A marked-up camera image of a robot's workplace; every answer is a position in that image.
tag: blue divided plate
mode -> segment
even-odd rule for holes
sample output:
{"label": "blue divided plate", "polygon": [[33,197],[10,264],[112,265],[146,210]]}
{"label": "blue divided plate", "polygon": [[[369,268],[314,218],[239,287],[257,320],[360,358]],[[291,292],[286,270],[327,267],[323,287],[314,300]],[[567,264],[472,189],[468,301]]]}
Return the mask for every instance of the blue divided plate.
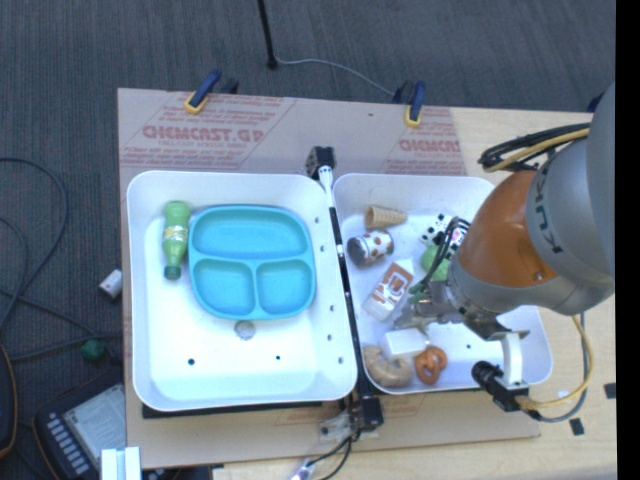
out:
{"label": "blue divided plate", "polygon": [[210,313],[269,320],[297,315],[311,304],[311,238],[293,213],[273,206],[212,206],[190,228],[191,282]]}

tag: green bottle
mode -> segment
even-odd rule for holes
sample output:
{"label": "green bottle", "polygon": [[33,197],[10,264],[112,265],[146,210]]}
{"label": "green bottle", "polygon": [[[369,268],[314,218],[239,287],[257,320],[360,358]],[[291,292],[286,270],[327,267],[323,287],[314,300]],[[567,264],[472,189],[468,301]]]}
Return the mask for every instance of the green bottle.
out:
{"label": "green bottle", "polygon": [[180,279],[180,264],[189,247],[189,217],[191,209],[182,201],[171,201],[164,207],[162,250],[166,258],[164,277]]}

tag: dark gray floor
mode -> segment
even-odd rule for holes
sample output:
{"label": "dark gray floor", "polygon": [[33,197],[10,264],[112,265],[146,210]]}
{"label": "dark gray floor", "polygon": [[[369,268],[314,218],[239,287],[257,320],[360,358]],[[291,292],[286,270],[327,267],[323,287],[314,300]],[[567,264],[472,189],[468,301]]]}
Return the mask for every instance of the dark gray floor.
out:
{"label": "dark gray floor", "polygon": [[[317,63],[267,69],[256,0],[0,0],[0,158],[48,167],[69,202],[27,297],[120,332],[119,301],[97,289],[120,265],[119,87],[191,90],[219,68],[241,94],[387,102],[422,79],[429,105],[584,111],[615,78],[616,0],[265,2],[278,58],[339,63],[376,85]],[[61,204],[40,170],[0,161],[0,217],[24,234],[29,272],[56,236]],[[24,252],[2,222],[0,244],[0,287],[10,289]],[[8,306],[0,296],[0,318]],[[0,342],[15,357],[83,333],[23,301]],[[16,362],[20,419],[105,367],[77,348]],[[18,445],[44,470],[29,433]],[[37,477],[14,452],[0,478]]]}

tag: wooden table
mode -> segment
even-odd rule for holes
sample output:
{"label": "wooden table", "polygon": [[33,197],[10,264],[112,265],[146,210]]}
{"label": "wooden table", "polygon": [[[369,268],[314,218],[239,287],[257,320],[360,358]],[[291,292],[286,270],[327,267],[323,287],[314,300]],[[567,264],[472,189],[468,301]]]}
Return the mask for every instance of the wooden table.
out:
{"label": "wooden table", "polygon": [[[120,152],[121,152],[121,194],[123,208],[123,272],[125,274],[125,286],[123,290],[123,311],[125,321],[125,350],[130,352],[131,329],[128,325],[131,319],[130,301],[130,272],[128,270],[128,235],[126,222],[126,205],[124,194],[130,179],[138,172],[148,170],[151,167],[136,165],[135,162],[123,162],[126,158],[125,148],[135,146],[132,139],[141,126],[149,122],[150,117],[144,117],[145,112],[149,116],[154,114],[154,105],[165,105],[168,93],[161,91],[129,91],[121,90],[119,94],[119,109],[121,121]],[[242,97],[235,96],[233,103],[242,103]],[[268,105],[268,98],[261,98],[261,104]],[[274,99],[280,105],[286,107],[281,115],[273,117],[278,126],[286,128],[287,119],[298,122],[297,130],[303,130],[302,135],[315,135],[311,140],[318,140],[315,145],[327,145],[331,137],[335,138],[336,130],[341,127],[348,128],[353,134],[359,126],[358,123],[366,123],[363,116],[395,116],[402,115],[402,109],[396,105],[380,104],[353,104],[340,102],[325,102],[313,100]],[[356,115],[353,121],[344,120],[344,113],[354,111]],[[433,115],[446,115],[451,120],[455,137],[459,143],[464,169],[470,176],[485,178],[497,184],[506,173],[486,174],[477,164],[481,152],[487,147],[509,140],[519,135],[541,131],[556,126],[588,122],[590,114],[560,113],[560,112],[531,112],[513,110],[487,110],[470,108],[431,109]],[[305,116],[305,127],[300,127],[299,116]],[[370,129],[363,129],[363,134],[373,136],[375,141],[384,141],[384,137],[376,137],[376,134],[391,133],[389,129],[380,130],[380,121],[371,121]],[[277,136],[277,128],[267,129],[273,140]],[[308,150],[308,144],[302,145],[300,151]],[[341,150],[338,150],[340,162]],[[251,165],[252,152],[249,151],[236,167],[238,170],[254,170]],[[350,164],[351,153],[343,156],[342,165],[353,167]],[[459,169],[459,159],[450,157],[449,167]],[[549,310],[541,310],[544,328],[553,354],[553,371],[547,381],[532,386],[531,396],[538,400],[554,399],[559,394],[573,390],[581,381],[582,358],[580,338],[570,318],[558,315]],[[617,477],[617,422],[615,396],[607,395],[606,385],[616,382],[616,356],[615,356],[615,297],[605,301],[591,309],[586,314],[587,334],[592,343],[595,355],[595,372],[589,393],[582,410],[574,416],[579,419],[583,433],[574,434],[569,422],[556,424],[538,424],[530,418],[518,414],[508,416],[498,410],[490,401],[490,397],[483,392],[451,393],[427,395],[426,412],[432,411],[432,418],[425,417],[423,421],[414,423],[408,436],[398,436],[397,445],[387,440],[384,446],[377,448],[375,439],[368,439],[354,446],[352,453],[337,475],[344,479],[388,479],[388,478],[429,478],[429,479],[471,479],[471,478],[616,478]],[[143,466],[172,466],[176,464],[176,456],[180,456],[183,464],[213,464],[224,462],[222,469],[213,472],[216,480],[242,480],[261,478],[288,479],[301,461],[302,453],[278,455],[271,447],[277,443],[266,444],[264,450],[240,451],[243,444],[236,444],[238,451],[225,448],[220,452],[220,446],[228,446],[216,443],[215,439],[207,435],[212,426],[216,426],[218,420],[207,420],[208,423],[199,424],[198,417],[180,418],[188,420],[184,425],[173,418],[171,425],[157,421],[144,420],[140,415],[140,400],[131,386],[131,357],[127,355],[127,434],[128,445],[139,446],[141,449]],[[571,404],[545,411],[545,416],[564,414],[571,408]],[[451,427],[447,428],[447,419],[443,414],[450,415]],[[456,415],[463,415],[463,421],[456,419]],[[232,418],[242,425],[243,417]],[[221,424],[231,425],[231,420],[225,419]],[[424,437],[416,434],[417,428]],[[292,426],[291,439],[311,439],[305,434],[313,428],[313,422],[305,425]],[[218,434],[229,436],[229,439],[237,439],[230,426],[228,432]],[[251,430],[244,434],[248,437]],[[274,434],[274,441],[280,439]],[[327,447],[314,450],[312,455],[326,451]],[[337,464],[339,457],[334,457],[320,463],[316,477],[320,478],[328,474]]]}

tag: yellow cable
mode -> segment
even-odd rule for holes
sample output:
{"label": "yellow cable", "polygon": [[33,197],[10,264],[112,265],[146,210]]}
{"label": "yellow cable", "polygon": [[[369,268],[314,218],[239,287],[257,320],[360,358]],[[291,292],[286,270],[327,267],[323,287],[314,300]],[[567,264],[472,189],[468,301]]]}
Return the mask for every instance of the yellow cable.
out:
{"label": "yellow cable", "polygon": [[577,316],[573,316],[571,318],[573,319],[573,323],[575,324],[576,328],[578,329],[578,332],[580,333],[580,336],[582,337],[582,341],[584,342],[584,348],[585,348],[586,353],[587,353],[587,364],[588,364],[587,376],[582,381],[582,384],[580,384],[580,386],[578,386],[573,392],[569,393],[567,396],[563,396],[562,398],[558,398],[556,400],[549,400],[547,402],[538,402],[536,400],[532,400],[531,398],[529,398],[529,396],[526,396],[526,395],[516,396],[515,400],[516,400],[516,402],[518,402],[518,404],[520,404],[520,407],[523,410],[535,411],[537,409],[545,409],[547,407],[554,407],[554,406],[563,404],[565,402],[568,402],[569,400],[573,400],[574,398],[580,396],[582,394],[582,392],[585,389],[587,389],[587,386],[591,382],[591,376],[593,375],[593,350],[591,349],[591,344],[589,343],[589,339],[587,337],[587,334],[585,333],[584,329],[582,328],[582,325],[580,324],[580,320],[578,319],[578,317]]}
{"label": "yellow cable", "polygon": [[553,137],[552,139],[547,139],[545,141],[542,141],[536,144],[535,146],[531,146],[521,151],[518,151],[517,153],[514,153],[513,155],[511,155],[509,158],[506,158],[501,162],[498,162],[497,164],[492,165],[491,167],[486,167],[484,170],[485,172],[496,172],[496,171],[503,170],[505,167],[508,167],[509,165],[516,162],[517,160],[520,160],[521,158],[530,156],[534,153],[537,153],[538,151],[543,151],[552,146],[557,146],[559,144],[564,144],[565,142],[586,137],[588,134],[589,134],[589,128],[585,128],[584,130],[578,130],[575,132],[558,135],[557,137]]}

